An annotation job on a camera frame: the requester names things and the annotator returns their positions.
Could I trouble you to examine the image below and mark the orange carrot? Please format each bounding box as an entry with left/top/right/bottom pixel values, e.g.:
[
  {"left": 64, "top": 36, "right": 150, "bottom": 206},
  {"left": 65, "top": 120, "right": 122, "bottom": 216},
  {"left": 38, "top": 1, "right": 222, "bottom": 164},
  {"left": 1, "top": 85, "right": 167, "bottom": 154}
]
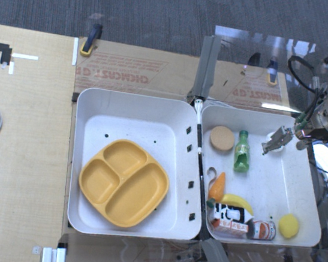
[{"left": 206, "top": 170, "right": 228, "bottom": 209}]

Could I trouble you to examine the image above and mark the yellow divided plate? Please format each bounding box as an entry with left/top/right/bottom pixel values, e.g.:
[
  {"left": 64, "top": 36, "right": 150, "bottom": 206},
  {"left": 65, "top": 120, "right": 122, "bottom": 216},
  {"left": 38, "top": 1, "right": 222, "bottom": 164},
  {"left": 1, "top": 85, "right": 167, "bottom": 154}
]
[{"left": 72, "top": 133, "right": 176, "bottom": 234}]

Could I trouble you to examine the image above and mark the small orange print can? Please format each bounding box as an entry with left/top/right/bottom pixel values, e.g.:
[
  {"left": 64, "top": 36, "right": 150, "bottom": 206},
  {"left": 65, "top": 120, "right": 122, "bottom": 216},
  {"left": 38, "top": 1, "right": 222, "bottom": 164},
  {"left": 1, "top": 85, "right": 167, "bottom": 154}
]
[{"left": 246, "top": 218, "right": 278, "bottom": 243}]

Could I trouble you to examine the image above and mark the brown cardboard board red print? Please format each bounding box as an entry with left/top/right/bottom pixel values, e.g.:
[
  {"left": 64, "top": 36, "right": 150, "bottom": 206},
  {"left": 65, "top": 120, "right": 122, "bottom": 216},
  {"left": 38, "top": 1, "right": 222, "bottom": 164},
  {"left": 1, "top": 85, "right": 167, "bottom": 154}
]
[{"left": 47, "top": 35, "right": 328, "bottom": 262}]

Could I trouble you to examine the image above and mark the green plastic bottle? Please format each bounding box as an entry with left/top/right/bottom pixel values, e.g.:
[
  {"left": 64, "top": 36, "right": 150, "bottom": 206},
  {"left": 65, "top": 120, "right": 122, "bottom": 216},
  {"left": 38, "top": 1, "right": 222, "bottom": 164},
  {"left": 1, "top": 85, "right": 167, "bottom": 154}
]
[{"left": 231, "top": 129, "right": 255, "bottom": 174}]

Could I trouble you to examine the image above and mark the yellow lemon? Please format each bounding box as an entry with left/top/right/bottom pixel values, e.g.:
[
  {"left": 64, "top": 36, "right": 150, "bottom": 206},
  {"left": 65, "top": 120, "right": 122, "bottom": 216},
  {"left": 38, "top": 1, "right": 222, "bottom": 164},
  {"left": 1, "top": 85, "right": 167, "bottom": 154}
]
[{"left": 276, "top": 212, "right": 302, "bottom": 241}]

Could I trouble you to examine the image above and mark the orange juice carton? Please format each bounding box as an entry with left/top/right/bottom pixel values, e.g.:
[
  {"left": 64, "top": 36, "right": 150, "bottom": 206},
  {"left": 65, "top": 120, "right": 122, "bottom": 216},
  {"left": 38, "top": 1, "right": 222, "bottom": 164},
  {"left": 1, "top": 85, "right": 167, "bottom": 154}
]
[{"left": 209, "top": 217, "right": 252, "bottom": 240}]

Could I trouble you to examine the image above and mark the yellow banana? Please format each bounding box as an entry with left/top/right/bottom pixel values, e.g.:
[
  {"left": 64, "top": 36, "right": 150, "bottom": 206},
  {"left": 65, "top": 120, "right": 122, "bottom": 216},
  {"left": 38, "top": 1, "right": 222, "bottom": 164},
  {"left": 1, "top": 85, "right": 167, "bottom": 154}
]
[{"left": 219, "top": 192, "right": 257, "bottom": 216}]

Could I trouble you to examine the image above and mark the tan round biscuit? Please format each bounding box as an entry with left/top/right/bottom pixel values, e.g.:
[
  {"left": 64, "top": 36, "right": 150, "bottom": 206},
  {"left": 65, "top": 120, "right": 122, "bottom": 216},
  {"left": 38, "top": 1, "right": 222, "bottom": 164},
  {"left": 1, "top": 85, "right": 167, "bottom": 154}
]
[{"left": 207, "top": 124, "right": 237, "bottom": 153}]

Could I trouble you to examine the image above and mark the black and white carton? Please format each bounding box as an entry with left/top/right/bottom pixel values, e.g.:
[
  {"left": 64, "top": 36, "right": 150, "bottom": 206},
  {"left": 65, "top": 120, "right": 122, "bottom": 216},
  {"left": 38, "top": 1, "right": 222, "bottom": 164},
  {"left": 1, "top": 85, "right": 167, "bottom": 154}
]
[{"left": 211, "top": 201, "right": 257, "bottom": 227}]

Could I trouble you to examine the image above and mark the beige hook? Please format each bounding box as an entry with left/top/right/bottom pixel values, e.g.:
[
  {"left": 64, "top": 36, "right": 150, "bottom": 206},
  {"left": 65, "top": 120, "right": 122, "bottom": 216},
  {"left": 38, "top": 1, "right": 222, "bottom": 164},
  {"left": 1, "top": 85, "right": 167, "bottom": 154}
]
[{"left": 204, "top": 165, "right": 219, "bottom": 190}]

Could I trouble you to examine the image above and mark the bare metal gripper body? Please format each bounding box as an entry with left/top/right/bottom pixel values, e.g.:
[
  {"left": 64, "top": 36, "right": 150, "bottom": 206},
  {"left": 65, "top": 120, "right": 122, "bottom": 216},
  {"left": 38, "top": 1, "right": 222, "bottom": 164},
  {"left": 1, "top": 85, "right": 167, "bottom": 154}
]
[{"left": 292, "top": 96, "right": 328, "bottom": 146}]

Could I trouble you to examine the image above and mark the white plastic tray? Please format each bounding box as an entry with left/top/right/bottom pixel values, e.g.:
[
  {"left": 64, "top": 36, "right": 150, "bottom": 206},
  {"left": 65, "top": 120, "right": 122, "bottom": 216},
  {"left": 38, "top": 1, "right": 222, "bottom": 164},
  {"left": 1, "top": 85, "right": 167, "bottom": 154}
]
[
  {"left": 183, "top": 103, "right": 328, "bottom": 257},
  {"left": 58, "top": 85, "right": 219, "bottom": 250}
]

